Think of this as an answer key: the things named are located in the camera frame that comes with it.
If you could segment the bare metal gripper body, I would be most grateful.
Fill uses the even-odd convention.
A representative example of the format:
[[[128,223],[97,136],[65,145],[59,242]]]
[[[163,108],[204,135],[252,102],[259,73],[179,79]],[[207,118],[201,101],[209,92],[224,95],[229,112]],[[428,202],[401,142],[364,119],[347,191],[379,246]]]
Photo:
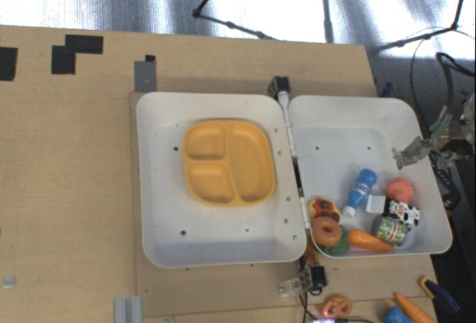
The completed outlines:
[[[447,106],[443,107],[439,118],[431,125],[431,140],[433,150],[440,153],[475,154],[475,94],[464,103],[459,118],[454,118]]]

